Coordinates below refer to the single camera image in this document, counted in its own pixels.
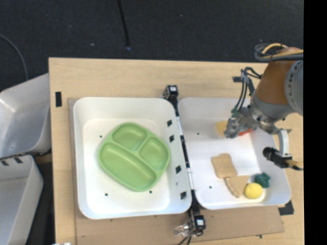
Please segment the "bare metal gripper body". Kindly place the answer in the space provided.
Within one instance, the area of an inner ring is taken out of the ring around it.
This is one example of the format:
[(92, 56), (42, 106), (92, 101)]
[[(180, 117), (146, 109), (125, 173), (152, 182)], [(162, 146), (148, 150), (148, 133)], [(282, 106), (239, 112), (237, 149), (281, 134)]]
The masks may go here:
[(229, 118), (229, 125), (233, 125), (234, 133), (236, 128), (242, 127), (243, 133), (260, 128), (268, 134), (276, 134), (279, 128), (276, 127), (275, 122), (276, 119), (267, 117), (255, 106), (239, 109), (234, 107), (231, 111), (231, 118)]

